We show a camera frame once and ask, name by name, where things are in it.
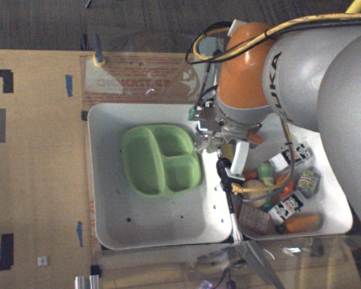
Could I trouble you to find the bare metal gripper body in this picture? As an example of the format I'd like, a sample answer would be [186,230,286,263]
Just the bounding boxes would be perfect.
[194,99,262,155]

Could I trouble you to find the yellow banana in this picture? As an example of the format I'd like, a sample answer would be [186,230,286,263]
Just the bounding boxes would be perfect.
[221,143,235,162]

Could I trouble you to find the small orange carrot piece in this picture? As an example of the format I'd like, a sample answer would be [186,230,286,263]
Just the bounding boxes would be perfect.
[246,132,264,145]

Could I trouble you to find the green and yellow bottle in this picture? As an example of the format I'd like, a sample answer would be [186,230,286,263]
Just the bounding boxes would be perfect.
[256,162,275,212]

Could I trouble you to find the beige bread roll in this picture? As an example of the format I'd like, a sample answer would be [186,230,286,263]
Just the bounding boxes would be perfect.
[241,178,268,208]

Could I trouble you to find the green divided plate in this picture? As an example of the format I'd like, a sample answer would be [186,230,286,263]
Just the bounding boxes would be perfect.
[122,124,202,197]

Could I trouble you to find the white cow print carton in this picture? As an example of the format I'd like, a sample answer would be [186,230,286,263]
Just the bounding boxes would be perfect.
[267,190,307,225]
[268,144,312,173]

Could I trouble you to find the orange pepper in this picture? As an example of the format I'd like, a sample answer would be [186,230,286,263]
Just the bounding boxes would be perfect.
[273,174,295,197]

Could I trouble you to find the thin black and white rod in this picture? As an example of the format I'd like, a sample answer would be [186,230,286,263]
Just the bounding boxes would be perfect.
[224,188,244,245]

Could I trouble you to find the brown waffle biscuit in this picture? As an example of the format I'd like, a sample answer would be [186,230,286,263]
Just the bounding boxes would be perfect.
[238,203,271,234]

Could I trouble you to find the white plastic tray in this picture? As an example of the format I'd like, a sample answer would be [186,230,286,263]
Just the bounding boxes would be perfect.
[230,113,354,241]
[87,102,233,250]

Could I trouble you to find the green and white carton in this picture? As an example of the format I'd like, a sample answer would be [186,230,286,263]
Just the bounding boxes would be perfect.
[297,169,321,198]

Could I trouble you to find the black cylinder on white bracket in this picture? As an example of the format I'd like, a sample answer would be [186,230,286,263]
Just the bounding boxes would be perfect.
[215,140,250,193]

